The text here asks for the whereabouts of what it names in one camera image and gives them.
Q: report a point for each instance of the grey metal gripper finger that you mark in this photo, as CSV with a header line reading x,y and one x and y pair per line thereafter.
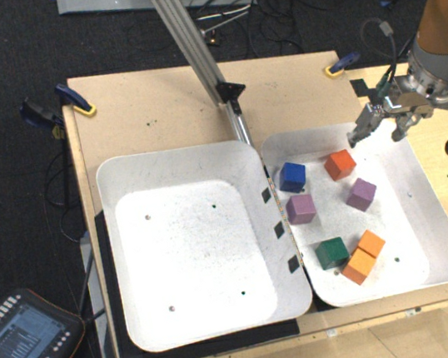
x,y
403,126
365,124

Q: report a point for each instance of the light orange cube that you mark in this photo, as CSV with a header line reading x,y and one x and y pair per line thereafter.
x,y
372,243
359,266

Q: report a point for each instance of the purple cube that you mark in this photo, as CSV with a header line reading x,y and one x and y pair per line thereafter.
x,y
300,209
361,194

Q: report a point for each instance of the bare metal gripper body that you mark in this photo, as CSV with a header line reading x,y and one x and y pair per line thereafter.
x,y
414,99

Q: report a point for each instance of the red-orange cube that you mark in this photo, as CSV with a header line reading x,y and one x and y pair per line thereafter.
x,y
340,165

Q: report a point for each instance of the green cube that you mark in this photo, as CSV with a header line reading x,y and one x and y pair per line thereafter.
x,y
332,253

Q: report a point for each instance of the white plastic tray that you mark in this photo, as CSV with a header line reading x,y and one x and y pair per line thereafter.
x,y
386,215
192,246

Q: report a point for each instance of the pale brown flat board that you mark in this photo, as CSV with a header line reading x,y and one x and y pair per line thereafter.
x,y
163,112

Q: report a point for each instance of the blue cube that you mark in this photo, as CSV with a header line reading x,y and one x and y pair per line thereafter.
x,y
292,177

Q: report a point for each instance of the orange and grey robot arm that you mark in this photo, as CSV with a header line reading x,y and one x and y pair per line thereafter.
x,y
438,26

